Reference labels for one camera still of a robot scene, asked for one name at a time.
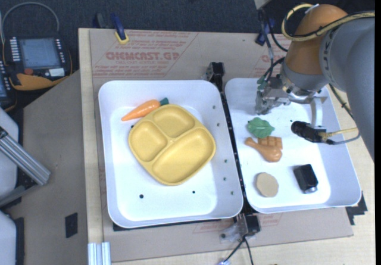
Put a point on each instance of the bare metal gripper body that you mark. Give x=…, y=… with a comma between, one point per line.
x=278, y=94

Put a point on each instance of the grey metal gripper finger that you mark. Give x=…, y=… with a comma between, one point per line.
x=269, y=109
x=259, y=107

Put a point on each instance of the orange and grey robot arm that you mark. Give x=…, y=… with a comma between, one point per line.
x=342, y=55

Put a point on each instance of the green lettuce leaf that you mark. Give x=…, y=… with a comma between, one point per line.
x=259, y=127

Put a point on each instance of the brown waffle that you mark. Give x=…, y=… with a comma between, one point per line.
x=272, y=141

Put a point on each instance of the orange chicken drumstick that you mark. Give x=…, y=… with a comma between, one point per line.
x=269, y=153

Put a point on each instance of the thin black rod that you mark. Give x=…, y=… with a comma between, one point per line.
x=235, y=150

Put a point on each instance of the white plastic tray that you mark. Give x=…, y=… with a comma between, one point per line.
x=297, y=153
x=166, y=204

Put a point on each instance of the tan round biscuit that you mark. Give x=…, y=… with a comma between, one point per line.
x=266, y=185

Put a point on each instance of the black box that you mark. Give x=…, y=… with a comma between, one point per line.
x=306, y=177

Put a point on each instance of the yellow divided plate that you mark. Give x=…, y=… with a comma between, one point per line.
x=175, y=153

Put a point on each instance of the brown cardboard board red print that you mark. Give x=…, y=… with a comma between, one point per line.
x=178, y=49

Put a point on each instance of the orange carrot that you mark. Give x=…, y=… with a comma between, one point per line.
x=143, y=109

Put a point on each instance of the black cylinder on white bracket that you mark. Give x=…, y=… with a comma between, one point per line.
x=309, y=132

